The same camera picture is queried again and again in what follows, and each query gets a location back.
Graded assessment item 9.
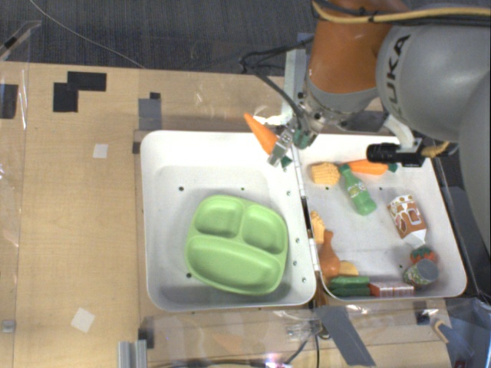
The white plastic tray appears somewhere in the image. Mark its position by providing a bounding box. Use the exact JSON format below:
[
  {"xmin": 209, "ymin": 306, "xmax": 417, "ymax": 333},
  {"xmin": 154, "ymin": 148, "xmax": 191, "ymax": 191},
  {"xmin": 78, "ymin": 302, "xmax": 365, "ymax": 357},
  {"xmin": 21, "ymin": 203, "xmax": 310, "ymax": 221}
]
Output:
[
  {"xmin": 295, "ymin": 132, "xmax": 469, "ymax": 302},
  {"xmin": 139, "ymin": 130, "xmax": 318, "ymax": 313}
]

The tan bread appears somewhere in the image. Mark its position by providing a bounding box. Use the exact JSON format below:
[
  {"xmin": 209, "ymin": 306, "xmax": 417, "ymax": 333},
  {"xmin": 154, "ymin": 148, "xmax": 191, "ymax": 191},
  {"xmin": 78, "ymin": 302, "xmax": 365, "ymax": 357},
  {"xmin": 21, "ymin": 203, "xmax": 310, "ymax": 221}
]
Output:
[{"xmin": 338, "ymin": 260, "xmax": 360, "ymax": 278}]

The thin black and white rod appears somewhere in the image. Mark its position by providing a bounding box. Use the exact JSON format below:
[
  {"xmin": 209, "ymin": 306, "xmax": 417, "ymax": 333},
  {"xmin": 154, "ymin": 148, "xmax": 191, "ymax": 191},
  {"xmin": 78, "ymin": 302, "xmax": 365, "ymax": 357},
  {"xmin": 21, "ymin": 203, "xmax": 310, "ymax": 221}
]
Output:
[{"xmin": 263, "ymin": 113, "xmax": 321, "ymax": 274}]

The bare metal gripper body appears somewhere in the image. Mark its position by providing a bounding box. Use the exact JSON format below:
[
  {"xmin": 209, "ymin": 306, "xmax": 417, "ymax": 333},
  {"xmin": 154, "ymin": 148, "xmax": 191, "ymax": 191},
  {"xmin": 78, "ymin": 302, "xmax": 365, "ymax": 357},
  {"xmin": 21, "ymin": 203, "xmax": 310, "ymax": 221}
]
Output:
[{"xmin": 293, "ymin": 92, "xmax": 349, "ymax": 137}]

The red packet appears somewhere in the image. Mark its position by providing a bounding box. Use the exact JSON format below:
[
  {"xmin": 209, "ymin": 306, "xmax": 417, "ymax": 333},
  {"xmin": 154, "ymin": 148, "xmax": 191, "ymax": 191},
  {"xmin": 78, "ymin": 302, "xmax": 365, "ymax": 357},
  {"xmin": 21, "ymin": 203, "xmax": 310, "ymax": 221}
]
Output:
[{"xmin": 368, "ymin": 281, "xmax": 417, "ymax": 298}]

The green cucumber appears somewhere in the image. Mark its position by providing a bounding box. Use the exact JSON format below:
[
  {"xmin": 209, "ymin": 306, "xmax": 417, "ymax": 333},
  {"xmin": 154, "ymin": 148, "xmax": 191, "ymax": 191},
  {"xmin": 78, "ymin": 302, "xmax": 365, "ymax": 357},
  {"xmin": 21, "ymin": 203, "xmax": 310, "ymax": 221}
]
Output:
[
  {"xmin": 329, "ymin": 286, "xmax": 371, "ymax": 298},
  {"xmin": 328, "ymin": 275, "xmax": 371, "ymax": 288}
]

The white and brown carton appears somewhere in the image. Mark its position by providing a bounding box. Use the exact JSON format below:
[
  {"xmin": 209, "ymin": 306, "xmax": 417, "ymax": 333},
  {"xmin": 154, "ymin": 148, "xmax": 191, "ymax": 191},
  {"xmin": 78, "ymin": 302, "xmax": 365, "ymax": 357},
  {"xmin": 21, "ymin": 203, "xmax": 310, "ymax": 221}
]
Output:
[{"xmin": 386, "ymin": 194, "xmax": 429, "ymax": 249}]

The brown chicken drumstick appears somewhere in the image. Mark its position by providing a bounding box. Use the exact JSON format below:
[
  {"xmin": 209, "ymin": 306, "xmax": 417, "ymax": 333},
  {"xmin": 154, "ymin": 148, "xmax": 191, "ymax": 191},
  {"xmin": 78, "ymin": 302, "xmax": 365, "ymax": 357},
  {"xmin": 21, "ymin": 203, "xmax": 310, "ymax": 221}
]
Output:
[{"xmin": 318, "ymin": 228, "xmax": 342, "ymax": 282}]

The green divided plate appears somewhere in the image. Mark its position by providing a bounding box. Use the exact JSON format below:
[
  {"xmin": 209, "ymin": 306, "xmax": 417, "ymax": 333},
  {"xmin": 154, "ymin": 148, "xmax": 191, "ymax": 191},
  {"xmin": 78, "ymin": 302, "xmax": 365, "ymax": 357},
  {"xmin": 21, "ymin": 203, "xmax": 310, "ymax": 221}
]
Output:
[{"xmin": 183, "ymin": 194, "xmax": 290, "ymax": 297}]

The orange carrot with green top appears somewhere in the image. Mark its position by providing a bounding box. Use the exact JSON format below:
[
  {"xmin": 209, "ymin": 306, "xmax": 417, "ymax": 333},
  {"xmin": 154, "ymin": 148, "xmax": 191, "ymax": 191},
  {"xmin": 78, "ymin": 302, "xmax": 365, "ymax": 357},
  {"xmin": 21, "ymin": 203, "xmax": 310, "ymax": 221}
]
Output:
[
  {"xmin": 243, "ymin": 112, "xmax": 294, "ymax": 171},
  {"xmin": 346, "ymin": 159, "xmax": 400, "ymax": 177}
]

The black cylinder on white bracket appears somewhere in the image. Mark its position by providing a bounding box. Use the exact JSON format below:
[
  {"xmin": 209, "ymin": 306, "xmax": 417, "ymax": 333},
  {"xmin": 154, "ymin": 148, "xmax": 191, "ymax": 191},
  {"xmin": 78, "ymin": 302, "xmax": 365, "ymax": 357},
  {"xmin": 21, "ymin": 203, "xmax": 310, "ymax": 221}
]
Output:
[{"xmin": 365, "ymin": 115, "xmax": 427, "ymax": 168}]

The small can with grey lid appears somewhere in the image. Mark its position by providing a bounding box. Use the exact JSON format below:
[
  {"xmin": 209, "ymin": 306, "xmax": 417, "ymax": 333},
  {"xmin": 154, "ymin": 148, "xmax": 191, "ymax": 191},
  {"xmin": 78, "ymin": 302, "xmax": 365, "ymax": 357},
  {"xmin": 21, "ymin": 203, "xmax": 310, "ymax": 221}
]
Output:
[{"xmin": 402, "ymin": 258, "xmax": 440, "ymax": 288}]

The green bottle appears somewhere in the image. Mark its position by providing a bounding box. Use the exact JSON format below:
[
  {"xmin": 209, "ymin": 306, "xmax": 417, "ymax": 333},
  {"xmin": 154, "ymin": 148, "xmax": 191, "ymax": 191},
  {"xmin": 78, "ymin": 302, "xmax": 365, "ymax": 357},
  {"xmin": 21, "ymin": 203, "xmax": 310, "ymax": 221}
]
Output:
[{"xmin": 338, "ymin": 163, "xmax": 378, "ymax": 217}]

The red strawberry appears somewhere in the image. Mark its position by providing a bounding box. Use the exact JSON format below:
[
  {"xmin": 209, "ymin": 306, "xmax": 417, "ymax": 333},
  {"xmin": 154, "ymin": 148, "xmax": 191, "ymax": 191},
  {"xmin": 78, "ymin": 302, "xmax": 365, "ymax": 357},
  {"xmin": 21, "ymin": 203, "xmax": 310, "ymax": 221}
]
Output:
[{"xmin": 410, "ymin": 245, "xmax": 438, "ymax": 265}]

